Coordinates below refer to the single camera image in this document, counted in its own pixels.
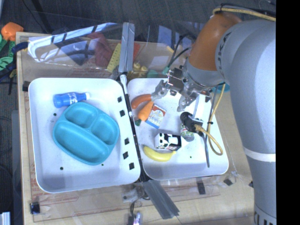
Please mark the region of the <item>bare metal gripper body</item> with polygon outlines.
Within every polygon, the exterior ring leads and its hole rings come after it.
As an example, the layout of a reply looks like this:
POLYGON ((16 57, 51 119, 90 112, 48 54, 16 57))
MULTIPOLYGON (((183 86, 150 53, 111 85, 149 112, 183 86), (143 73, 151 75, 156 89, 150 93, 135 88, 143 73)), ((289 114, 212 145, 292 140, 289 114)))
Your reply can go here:
POLYGON ((193 80, 185 68, 170 69, 167 77, 167 84, 172 96, 179 93, 186 100, 195 100, 199 95, 211 97, 211 88, 193 80))

